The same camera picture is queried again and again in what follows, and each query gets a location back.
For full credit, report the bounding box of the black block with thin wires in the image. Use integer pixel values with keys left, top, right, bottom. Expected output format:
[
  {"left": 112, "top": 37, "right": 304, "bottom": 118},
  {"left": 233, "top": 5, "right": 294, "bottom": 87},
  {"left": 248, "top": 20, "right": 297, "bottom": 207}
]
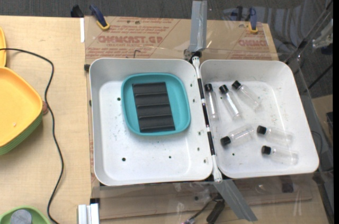
[
  {"left": 188, "top": 50, "right": 204, "bottom": 60},
  {"left": 206, "top": 200, "right": 226, "bottom": 222}
]

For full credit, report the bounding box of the thin black and white rod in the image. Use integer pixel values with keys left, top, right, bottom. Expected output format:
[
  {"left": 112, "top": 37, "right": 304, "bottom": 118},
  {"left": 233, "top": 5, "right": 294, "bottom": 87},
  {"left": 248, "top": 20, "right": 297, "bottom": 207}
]
[{"left": 191, "top": 56, "right": 223, "bottom": 183}]

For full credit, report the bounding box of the black ribbed insert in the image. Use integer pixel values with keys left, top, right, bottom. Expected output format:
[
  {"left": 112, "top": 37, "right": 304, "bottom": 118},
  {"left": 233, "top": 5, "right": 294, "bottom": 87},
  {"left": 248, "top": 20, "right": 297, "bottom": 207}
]
[{"left": 131, "top": 82, "right": 176, "bottom": 133}]

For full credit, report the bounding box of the grey can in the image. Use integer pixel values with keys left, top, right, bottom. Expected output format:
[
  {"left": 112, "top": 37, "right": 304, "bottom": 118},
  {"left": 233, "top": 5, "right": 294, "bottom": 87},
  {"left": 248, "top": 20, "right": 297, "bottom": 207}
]
[{"left": 10, "top": 209, "right": 33, "bottom": 224}]

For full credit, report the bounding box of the yellow plate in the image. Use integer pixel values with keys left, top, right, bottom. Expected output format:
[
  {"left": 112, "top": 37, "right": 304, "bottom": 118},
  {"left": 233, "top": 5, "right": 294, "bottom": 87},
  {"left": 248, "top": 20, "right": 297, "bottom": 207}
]
[{"left": 0, "top": 66, "right": 44, "bottom": 148}]

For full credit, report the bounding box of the teal plate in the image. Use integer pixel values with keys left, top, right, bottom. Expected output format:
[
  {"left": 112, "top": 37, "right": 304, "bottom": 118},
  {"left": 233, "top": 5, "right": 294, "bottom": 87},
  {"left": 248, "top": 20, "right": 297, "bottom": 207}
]
[{"left": 121, "top": 73, "right": 192, "bottom": 137}]

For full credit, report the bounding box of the green plate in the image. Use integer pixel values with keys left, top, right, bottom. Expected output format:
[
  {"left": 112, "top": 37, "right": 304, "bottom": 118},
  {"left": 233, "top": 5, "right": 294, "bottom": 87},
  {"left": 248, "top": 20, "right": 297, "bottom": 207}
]
[
  {"left": 0, "top": 109, "right": 44, "bottom": 157},
  {"left": 0, "top": 205, "right": 51, "bottom": 224}
]

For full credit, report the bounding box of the white plastic tray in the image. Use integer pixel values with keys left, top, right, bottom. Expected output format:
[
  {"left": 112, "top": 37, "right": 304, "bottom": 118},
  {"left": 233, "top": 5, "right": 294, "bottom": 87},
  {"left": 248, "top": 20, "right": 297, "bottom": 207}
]
[
  {"left": 88, "top": 58, "right": 215, "bottom": 187},
  {"left": 199, "top": 59, "right": 320, "bottom": 180}
]

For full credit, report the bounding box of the clear bottle with black cap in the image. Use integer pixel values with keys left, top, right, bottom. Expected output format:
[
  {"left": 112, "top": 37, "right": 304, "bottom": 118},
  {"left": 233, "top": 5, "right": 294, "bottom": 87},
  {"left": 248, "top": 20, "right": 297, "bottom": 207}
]
[
  {"left": 256, "top": 125, "right": 294, "bottom": 145},
  {"left": 231, "top": 80, "right": 262, "bottom": 111},
  {"left": 261, "top": 145, "right": 299, "bottom": 166},
  {"left": 204, "top": 83, "right": 220, "bottom": 121},
  {"left": 220, "top": 124, "right": 256, "bottom": 147},
  {"left": 218, "top": 84, "right": 243, "bottom": 121}
]

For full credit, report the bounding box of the brown cardboard board red print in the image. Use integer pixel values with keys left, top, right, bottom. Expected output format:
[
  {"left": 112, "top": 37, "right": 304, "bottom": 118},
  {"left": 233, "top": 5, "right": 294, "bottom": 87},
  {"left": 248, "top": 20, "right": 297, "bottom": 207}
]
[{"left": 84, "top": 15, "right": 314, "bottom": 220}]

